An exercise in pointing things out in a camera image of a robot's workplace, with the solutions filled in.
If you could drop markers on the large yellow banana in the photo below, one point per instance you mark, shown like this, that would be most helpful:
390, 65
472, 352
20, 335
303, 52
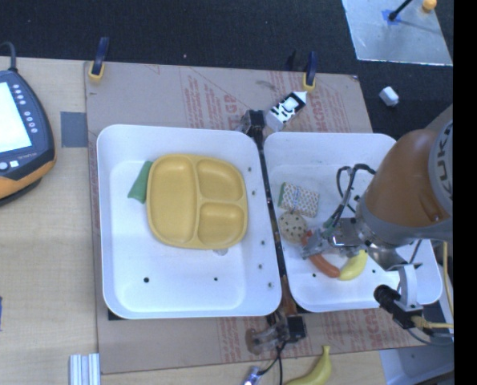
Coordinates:
316, 371

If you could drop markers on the thin black and white rod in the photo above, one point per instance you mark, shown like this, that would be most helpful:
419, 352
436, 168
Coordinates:
271, 207

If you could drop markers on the black cylinder on white bracket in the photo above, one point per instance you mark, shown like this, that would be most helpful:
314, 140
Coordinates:
406, 291

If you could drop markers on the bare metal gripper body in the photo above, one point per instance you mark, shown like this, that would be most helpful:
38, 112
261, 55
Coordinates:
344, 235

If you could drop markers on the white plastic tray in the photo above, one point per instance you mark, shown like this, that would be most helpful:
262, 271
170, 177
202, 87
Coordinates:
182, 283
326, 155

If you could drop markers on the small white block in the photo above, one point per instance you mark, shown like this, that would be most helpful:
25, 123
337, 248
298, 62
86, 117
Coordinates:
389, 96

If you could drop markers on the orange patterned white packet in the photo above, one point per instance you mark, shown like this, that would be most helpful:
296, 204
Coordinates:
300, 199

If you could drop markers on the yellow divided plate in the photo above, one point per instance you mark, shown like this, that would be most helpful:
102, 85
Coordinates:
174, 199

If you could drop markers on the brown cardboard board red print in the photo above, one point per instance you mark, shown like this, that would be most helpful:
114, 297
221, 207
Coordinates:
222, 90

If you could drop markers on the green flat packet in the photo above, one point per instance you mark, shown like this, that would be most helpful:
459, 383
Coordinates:
138, 187

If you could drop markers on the brown chocolate chip biscuit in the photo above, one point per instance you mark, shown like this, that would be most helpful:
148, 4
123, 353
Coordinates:
291, 227

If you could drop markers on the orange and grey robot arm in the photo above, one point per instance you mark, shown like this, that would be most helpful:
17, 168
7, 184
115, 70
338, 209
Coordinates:
406, 175

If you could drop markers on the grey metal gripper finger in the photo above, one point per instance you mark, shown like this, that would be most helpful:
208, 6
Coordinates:
313, 249
321, 236

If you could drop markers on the small orange ball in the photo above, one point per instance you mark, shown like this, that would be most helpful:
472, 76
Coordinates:
429, 3

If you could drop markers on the orange red sausage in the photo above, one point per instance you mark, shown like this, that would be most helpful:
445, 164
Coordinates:
327, 266

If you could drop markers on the small yellow banana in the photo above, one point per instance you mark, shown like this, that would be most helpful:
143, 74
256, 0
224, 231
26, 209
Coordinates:
354, 267

